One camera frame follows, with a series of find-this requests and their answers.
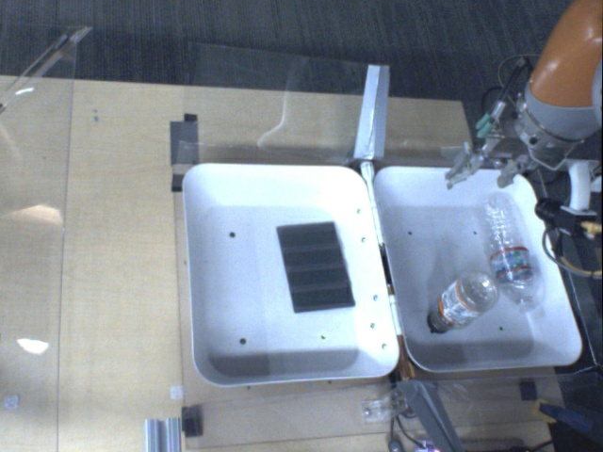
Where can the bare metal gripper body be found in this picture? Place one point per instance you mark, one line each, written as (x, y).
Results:
(542, 146)

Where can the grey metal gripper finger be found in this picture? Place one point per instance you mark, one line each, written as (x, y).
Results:
(464, 165)
(512, 170)

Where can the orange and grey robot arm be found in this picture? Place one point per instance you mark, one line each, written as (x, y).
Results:
(567, 69)

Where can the clear bottle with blue label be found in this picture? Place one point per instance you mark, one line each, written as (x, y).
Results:
(511, 259)

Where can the white plastic tray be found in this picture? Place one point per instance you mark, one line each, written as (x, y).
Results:
(433, 252)
(245, 290)

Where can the thin black and white rod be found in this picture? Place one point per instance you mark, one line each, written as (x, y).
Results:
(382, 247)

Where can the clear bottle with orange label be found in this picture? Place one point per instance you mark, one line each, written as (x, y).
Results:
(464, 301)

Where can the black ridged rectangular block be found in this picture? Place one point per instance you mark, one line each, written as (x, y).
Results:
(314, 267)

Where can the black cylinder on white bracket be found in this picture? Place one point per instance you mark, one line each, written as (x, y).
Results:
(572, 210)

